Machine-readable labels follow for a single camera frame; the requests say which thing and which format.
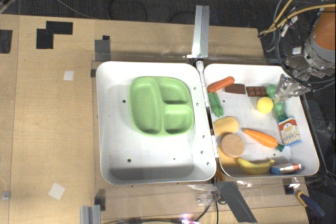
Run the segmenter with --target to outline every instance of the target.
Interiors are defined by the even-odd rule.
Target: lemon
[[[272,111],[274,106],[273,100],[269,97],[261,97],[258,100],[257,103],[257,109],[261,112],[261,113],[269,113]]]

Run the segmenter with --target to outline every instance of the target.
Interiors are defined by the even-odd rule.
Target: green plate
[[[187,85],[175,78],[139,77],[130,88],[135,128],[143,134],[183,134],[194,126],[194,109]]]

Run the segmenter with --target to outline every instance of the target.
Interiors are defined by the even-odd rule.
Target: white container
[[[280,75],[283,73],[282,68],[278,66],[212,64],[205,68],[204,77],[207,85],[232,76],[235,78],[235,83],[244,84],[246,87],[267,87],[270,84],[277,85]],[[224,116],[233,116],[239,123],[239,129],[235,134],[243,140],[245,145],[242,158],[248,161],[274,159],[276,164],[299,163],[302,165],[302,170],[292,175],[250,175],[245,174],[240,167],[225,167],[225,173],[235,178],[250,178],[310,176],[318,171],[319,158],[299,97],[292,97],[285,102],[285,114],[287,117],[293,116],[296,119],[301,142],[285,146],[285,149],[280,152],[276,148],[261,145],[242,131],[243,128],[258,130],[272,135],[278,143],[282,143],[276,113],[272,111],[263,114],[257,110],[257,101],[260,97],[227,93],[223,89],[217,91],[217,94],[224,108]],[[212,113],[212,119],[215,121],[218,118]]]
[[[212,64],[205,68],[207,85],[233,76],[245,86],[277,84],[283,70],[275,66]],[[194,109],[190,131],[171,136],[144,135],[134,127],[129,106],[129,90],[134,79],[144,76],[171,77],[188,87]],[[204,96],[198,71],[185,63],[105,62],[97,69],[97,96],[100,134],[100,164],[111,184],[196,182],[212,178],[216,171],[215,151],[209,130]],[[293,175],[250,175],[240,167],[224,167],[235,178],[310,176],[319,169],[319,159],[299,97],[285,102],[285,113],[293,116],[302,141],[286,146],[283,152],[267,148],[246,135],[241,128],[255,129],[281,142],[274,112],[256,109],[257,97],[217,91],[224,116],[238,120],[236,134],[245,144],[243,158],[249,161],[274,159],[279,163],[300,163],[303,169]]]
[[[170,136],[139,133],[131,120],[129,90],[144,76],[182,80],[193,101],[190,131]],[[101,172],[112,184],[194,182],[212,178],[215,155],[199,74],[185,63],[105,62],[97,69]]]

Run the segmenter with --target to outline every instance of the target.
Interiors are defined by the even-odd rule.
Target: metal hinge
[[[217,147],[217,139],[215,135],[211,136],[212,147],[214,150],[215,158],[219,158],[218,147]]]

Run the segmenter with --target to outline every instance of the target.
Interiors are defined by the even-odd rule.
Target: black tape marking
[[[10,53],[12,48],[12,30],[0,30],[0,54]]]
[[[48,33],[46,29],[37,29],[36,49],[53,49],[54,36]]]
[[[47,21],[47,32],[57,35],[72,35],[73,23]]]

